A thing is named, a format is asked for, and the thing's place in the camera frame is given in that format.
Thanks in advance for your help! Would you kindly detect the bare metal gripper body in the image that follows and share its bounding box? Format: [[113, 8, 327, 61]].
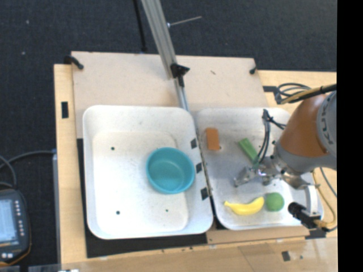
[[249, 159, 290, 186]]

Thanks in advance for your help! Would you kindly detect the white plastic tray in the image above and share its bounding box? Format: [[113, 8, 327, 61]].
[[82, 104, 214, 241], [194, 106, 325, 232]]

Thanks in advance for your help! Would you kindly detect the green block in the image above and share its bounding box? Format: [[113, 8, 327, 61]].
[[237, 138, 260, 163]]

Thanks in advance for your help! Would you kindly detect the yellow banana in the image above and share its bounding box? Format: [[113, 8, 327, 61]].
[[223, 196, 265, 216]]

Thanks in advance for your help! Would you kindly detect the green ball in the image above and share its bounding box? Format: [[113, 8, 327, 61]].
[[264, 192, 285, 213]]

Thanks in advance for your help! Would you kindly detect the orange block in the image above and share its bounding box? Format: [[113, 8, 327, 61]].
[[205, 127, 222, 152]]

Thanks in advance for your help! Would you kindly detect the blue bowl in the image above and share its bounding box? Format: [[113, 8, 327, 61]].
[[145, 147, 196, 196]]

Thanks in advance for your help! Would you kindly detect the pale flat board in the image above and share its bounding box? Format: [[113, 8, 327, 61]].
[[70, 50, 311, 245]]

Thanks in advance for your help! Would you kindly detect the black cylinder on white bracket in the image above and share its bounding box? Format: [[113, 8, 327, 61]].
[[287, 184, 323, 230]]

